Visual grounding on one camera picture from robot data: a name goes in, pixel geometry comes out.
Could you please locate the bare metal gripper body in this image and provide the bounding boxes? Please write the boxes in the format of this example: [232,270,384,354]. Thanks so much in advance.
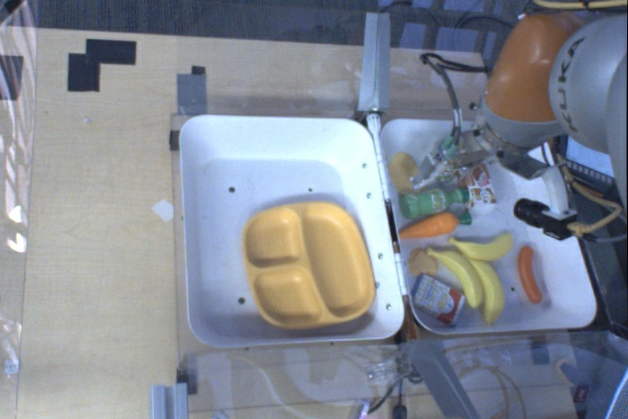
[429,126,507,179]

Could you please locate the green plastic bottle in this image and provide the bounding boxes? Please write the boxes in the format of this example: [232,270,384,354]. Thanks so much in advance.
[397,187,471,221]

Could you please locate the white patterned carton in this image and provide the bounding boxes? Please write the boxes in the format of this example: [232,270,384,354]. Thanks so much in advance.
[457,163,498,215]

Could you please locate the orange carrot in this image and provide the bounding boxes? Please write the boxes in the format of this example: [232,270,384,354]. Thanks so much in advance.
[397,210,474,240]

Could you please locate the thin black and white rod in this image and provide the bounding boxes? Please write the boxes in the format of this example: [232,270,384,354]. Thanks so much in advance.
[366,111,411,342]

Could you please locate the brown biscuit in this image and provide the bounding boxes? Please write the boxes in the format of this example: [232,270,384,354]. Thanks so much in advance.
[407,247,440,277]

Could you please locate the yellow banana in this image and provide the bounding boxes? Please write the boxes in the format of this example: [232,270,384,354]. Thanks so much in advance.
[447,232,514,262]
[467,256,506,327]
[425,246,485,310]

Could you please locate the blue white red carton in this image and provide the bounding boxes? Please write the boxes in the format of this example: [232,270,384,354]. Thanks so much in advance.
[410,273,467,327]

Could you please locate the yellow divided plate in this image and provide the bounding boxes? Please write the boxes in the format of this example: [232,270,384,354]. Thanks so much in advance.
[240,200,378,331]

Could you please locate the orange sausage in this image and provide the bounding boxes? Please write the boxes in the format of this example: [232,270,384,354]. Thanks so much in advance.
[517,244,545,305]

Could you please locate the white plastic tray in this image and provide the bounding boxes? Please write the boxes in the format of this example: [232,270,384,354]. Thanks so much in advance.
[380,118,600,337]
[178,114,406,350]

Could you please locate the black cylinder on white bracket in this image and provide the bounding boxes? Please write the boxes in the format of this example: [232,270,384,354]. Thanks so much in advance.
[512,164,579,241]

